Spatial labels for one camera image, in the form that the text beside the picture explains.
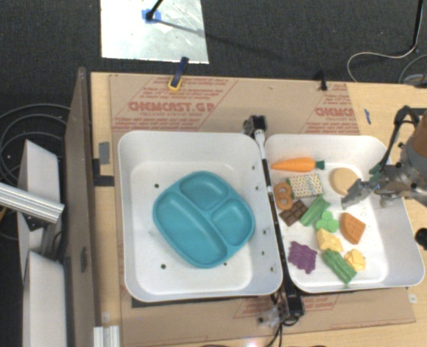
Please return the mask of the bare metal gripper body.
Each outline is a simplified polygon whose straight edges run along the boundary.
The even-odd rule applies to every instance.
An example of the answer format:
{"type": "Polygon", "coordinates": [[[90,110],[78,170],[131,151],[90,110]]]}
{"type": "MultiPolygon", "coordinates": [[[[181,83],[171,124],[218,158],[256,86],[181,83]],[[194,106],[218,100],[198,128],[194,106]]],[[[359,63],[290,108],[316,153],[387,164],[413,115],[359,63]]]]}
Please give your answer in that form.
{"type": "Polygon", "coordinates": [[[396,200],[415,200],[427,208],[427,168],[406,163],[387,165],[371,177],[374,193],[380,196],[382,208],[396,200]]]}

